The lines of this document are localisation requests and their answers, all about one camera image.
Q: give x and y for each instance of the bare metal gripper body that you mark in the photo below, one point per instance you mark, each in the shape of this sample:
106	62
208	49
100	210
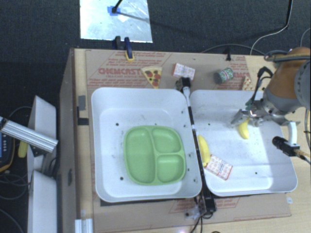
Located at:
272	115

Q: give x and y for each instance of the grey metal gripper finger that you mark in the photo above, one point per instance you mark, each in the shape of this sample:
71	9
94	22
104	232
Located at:
239	116
257	122

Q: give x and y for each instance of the yellow banana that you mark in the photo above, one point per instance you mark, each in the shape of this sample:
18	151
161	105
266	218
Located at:
244	131
203	149

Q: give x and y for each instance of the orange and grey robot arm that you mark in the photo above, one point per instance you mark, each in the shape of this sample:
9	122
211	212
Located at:
283	81

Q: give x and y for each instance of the white plastic tray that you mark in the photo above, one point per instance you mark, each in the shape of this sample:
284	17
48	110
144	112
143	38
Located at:
252	164
111	154

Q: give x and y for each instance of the green can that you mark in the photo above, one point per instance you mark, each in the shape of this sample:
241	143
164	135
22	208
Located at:
224	75

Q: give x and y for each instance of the thin black and white rod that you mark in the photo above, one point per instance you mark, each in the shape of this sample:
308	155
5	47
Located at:
193	126

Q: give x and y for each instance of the pizza slice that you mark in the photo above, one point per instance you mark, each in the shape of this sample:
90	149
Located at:
153	76

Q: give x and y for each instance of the green divided plate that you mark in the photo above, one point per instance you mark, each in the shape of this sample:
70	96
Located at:
141	154

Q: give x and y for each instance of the brown cardboard board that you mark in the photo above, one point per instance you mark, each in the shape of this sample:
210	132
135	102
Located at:
150	217

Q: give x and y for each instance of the black cylinder on white bracket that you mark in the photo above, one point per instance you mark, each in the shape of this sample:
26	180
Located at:
284	145

